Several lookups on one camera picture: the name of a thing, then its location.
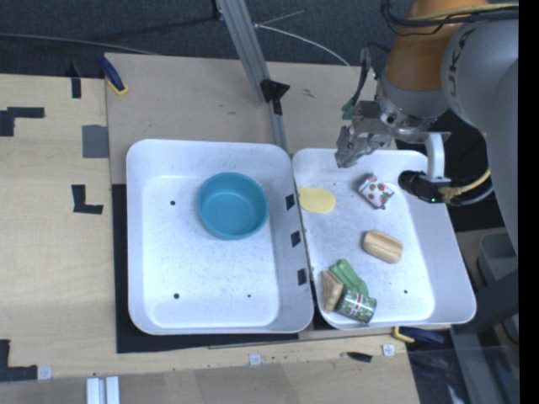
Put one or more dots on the black cylinder on white bracket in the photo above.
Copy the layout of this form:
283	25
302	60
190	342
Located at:
423	185

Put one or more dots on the teal bowl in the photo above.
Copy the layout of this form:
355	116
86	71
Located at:
232	206

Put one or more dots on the green toy vegetable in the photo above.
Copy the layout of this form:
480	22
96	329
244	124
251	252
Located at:
349	277

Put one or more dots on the white plastic tray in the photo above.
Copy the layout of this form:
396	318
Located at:
210	276
353	225

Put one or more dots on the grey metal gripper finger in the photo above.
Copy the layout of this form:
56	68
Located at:
346	152
367	146

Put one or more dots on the tan bread roll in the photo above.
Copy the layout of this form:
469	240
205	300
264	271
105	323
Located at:
382	246

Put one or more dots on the yellow round biscuit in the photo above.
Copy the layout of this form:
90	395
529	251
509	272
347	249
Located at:
316	200

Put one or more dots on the white strawberry print carton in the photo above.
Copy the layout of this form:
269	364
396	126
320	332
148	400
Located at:
376	191

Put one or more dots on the green and white can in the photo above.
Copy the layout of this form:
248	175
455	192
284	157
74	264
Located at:
357	305

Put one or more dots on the pale wood board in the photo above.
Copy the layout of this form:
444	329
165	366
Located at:
189	99

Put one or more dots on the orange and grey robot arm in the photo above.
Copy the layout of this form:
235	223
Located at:
425	53

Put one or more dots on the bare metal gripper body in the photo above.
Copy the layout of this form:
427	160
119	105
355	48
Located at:
379	120

